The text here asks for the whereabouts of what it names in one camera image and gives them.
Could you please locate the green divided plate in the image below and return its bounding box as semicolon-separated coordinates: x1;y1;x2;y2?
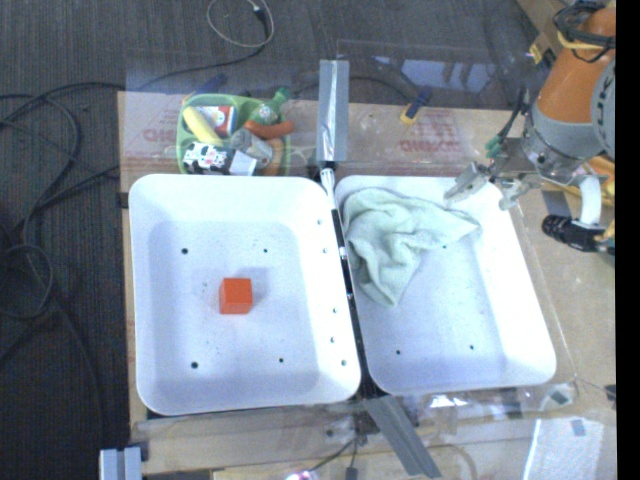
175;92;293;177

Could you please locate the black and white cow carton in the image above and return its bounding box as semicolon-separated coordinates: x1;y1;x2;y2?
181;141;236;176

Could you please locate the green bottle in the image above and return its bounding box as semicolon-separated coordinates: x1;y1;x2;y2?
246;86;293;126

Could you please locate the pale green cloth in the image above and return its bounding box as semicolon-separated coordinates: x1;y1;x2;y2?
341;187;483;309

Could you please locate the white plastic tray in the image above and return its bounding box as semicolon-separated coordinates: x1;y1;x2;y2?
127;173;363;417
333;174;558;397

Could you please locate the brown cardboard board red print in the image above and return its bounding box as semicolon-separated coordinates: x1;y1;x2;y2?
116;90;581;474

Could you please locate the grey can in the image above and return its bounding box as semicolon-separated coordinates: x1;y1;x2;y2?
230;128;274;169

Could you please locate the orange cube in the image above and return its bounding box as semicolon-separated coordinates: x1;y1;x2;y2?
218;276;254;316

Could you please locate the white cube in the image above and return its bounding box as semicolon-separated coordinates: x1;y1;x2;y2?
229;149;258;177

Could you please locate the orange carrot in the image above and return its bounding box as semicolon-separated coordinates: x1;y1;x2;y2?
244;119;296;140

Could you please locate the black cylinder on white bracket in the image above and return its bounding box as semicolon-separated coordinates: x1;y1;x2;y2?
541;174;607;253

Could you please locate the yellow banana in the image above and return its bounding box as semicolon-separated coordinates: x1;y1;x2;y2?
181;105;224;145

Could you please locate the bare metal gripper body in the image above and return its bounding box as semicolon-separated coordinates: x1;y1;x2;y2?
487;136;585;182

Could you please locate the red and white carton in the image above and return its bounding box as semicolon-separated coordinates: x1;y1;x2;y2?
199;104;237;138

